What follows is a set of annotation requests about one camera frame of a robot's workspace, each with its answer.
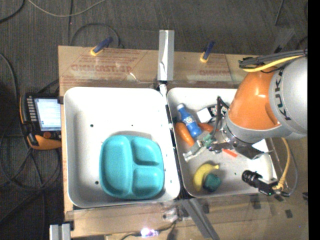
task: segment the orange object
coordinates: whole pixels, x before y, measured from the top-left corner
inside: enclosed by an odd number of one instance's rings
[[[228,110],[234,124],[252,130],[268,130],[280,125],[269,103],[269,86],[273,75],[261,71],[246,75]]]
[[[225,152],[225,153],[229,154],[230,156],[233,156],[234,158],[236,158],[236,157],[238,156],[238,154],[232,152],[232,151],[229,150],[229,149],[224,149],[224,148],[223,148],[223,149],[222,149],[222,152]]]
[[[189,146],[193,146],[195,144],[187,126],[183,122],[177,122],[174,129],[181,139],[183,139]]]
[[[207,131],[207,132],[211,133],[214,130],[214,127],[208,123],[198,122],[197,124],[202,131]]]

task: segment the plastic bottle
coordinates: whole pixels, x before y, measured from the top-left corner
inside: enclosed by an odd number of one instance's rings
[[[190,114],[186,108],[184,104],[179,104],[176,109],[180,112],[181,114],[181,120],[183,121],[183,123],[186,125],[189,133],[191,134],[191,136],[193,138],[199,136],[202,131],[200,129],[200,127],[197,125],[197,122],[195,120],[195,118],[192,116],[192,114]]]

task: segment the turquoise divided tray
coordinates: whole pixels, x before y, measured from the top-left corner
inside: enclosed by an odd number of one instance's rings
[[[151,199],[162,190],[165,173],[162,152],[154,141],[114,135],[102,146],[99,160],[102,189],[120,199]]]

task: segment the yellow banana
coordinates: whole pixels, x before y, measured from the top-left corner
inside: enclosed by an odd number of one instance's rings
[[[214,169],[219,169],[219,165],[212,165],[210,163],[204,163],[201,165],[193,175],[193,186],[196,191],[200,191],[206,176]]]

